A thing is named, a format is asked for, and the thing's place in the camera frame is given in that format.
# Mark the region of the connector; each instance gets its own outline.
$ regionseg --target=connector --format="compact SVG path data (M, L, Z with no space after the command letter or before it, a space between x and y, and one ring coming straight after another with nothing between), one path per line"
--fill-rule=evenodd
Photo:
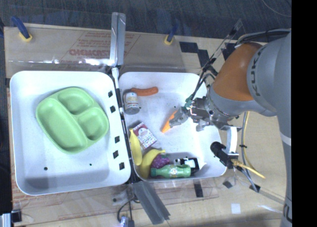
M233 168L231 159L238 159L239 157L238 153L227 154L226 152L224 152L223 150L226 149L226 146L224 146L220 142L213 142L210 146L210 149L214 153L214 155L219 158L220 162L222 162L223 165L225 165L229 169Z

